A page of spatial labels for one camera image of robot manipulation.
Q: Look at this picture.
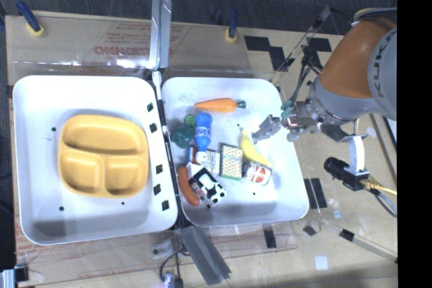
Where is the white plastic tray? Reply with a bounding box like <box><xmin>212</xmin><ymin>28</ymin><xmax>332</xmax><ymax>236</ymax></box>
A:
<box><xmin>161</xmin><ymin>76</ymin><xmax>310</xmax><ymax>229</ymax></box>
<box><xmin>12</xmin><ymin>74</ymin><xmax>179</xmax><ymax>246</ymax></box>

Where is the small white carton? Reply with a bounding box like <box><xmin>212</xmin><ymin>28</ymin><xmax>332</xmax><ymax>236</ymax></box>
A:
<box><xmin>205</xmin><ymin>150</ymin><xmax>222</xmax><ymax>177</ymax></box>

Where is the orange carrot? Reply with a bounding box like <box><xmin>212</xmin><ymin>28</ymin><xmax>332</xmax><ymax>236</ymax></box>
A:
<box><xmin>194</xmin><ymin>97</ymin><xmax>247</xmax><ymax>113</ymax></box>

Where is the blue plastic bottle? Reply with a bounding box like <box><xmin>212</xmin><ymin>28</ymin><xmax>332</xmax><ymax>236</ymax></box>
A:
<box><xmin>193</xmin><ymin>112</ymin><xmax>213</xmax><ymax>165</ymax></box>

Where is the yellow divided plate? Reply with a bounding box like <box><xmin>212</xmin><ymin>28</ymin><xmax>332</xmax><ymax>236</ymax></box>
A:
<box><xmin>57</xmin><ymin>113</ymin><xmax>150</xmax><ymax>199</ymax></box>

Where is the brown cardboard board, red print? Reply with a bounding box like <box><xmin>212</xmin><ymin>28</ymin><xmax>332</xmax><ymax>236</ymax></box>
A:
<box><xmin>5</xmin><ymin>9</ymin><xmax>300</xmax><ymax>285</ymax></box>

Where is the thin black and white rod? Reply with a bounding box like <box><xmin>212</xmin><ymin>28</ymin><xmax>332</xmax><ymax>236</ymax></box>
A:
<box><xmin>151</xmin><ymin>70</ymin><xmax>182</xmax><ymax>229</ymax></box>

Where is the red and white can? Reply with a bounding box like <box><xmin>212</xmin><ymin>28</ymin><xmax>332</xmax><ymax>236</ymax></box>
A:
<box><xmin>242</xmin><ymin>161</ymin><xmax>273</xmax><ymax>186</ymax></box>

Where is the small red and white bottle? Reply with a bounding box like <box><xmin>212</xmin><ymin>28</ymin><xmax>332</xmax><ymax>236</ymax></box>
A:
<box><xmin>186</xmin><ymin>144</ymin><xmax>200</xmax><ymax>166</ymax></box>

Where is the black and white cow carton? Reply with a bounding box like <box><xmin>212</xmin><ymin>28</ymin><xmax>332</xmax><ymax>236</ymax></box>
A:
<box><xmin>188</xmin><ymin>167</ymin><xmax>227</xmax><ymax>210</ymax></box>

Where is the black cylinder on white bracket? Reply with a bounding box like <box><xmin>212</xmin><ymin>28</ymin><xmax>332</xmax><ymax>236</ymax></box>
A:
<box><xmin>323</xmin><ymin>134</ymin><xmax>371</xmax><ymax>192</ymax></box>

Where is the brown sausage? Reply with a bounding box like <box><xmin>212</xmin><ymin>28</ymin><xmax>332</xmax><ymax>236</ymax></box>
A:
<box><xmin>177</xmin><ymin>165</ymin><xmax>201</xmax><ymax>206</ymax></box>

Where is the yellow and green patterned carton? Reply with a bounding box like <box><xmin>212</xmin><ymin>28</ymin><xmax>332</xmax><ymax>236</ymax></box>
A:
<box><xmin>219</xmin><ymin>144</ymin><xmax>244</xmax><ymax>181</ymax></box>

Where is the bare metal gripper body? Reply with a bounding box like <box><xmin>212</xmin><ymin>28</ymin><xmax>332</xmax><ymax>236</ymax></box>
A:
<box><xmin>281</xmin><ymin>100</ymin><xmax>331</xmax><ymax>143</ymax></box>

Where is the yellow banana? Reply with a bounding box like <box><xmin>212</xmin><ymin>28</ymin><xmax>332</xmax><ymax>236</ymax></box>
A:
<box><xmin>238</xmin><ymin>126</ymin><xmax>274</xmax><ymax>169</ymax></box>

